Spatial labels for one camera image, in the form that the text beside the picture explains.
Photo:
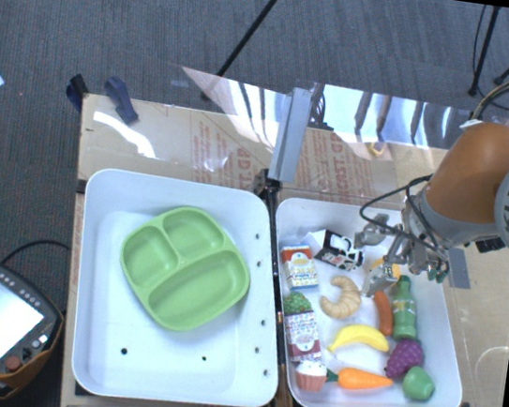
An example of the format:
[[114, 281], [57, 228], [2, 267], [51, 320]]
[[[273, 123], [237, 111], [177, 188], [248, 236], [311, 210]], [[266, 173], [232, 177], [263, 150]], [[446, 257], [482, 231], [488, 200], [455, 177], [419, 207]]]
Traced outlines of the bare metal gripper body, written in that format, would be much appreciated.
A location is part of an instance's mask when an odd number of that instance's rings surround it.
[[423, 216], [405, 209], [401, 224], [395, 227], [395, 239], [383, 260], [406, 265], [412, 274], [424, 272], [430, 277], [445, 278], [450, 269], [448, 250]]

